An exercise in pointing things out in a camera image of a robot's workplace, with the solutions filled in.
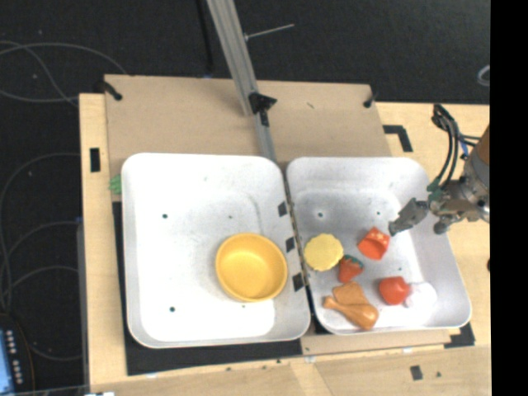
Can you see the white plastic tray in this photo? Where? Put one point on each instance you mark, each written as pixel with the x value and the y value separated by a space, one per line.
pixel 371 192
pixel 185 221

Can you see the red and white toy food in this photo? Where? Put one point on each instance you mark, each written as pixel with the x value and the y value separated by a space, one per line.
pixel 394 290

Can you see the red strawberry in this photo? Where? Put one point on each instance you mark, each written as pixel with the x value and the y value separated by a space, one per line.
pixel 349 269

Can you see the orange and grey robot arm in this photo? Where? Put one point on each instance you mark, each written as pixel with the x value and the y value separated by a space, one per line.
pixel 482 151

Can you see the yellow bowl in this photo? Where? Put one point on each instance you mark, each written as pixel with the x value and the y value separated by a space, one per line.
pixel 251 267

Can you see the red carton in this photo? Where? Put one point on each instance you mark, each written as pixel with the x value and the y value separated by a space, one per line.
pixel 373 245

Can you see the brown cardboard board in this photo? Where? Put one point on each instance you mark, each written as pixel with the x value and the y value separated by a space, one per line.
pixel 185 118

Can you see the brown chicken drumstick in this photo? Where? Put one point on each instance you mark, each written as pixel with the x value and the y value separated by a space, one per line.
pixel 354 305

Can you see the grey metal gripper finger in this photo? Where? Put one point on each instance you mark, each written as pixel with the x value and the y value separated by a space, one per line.
pixel 408 217
pixel 442 226

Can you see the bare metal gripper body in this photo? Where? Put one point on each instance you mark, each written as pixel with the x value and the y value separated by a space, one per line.
pixel 460 200

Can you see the yellow round biscuit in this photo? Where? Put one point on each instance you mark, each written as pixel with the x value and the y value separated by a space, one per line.
pixel 323 252

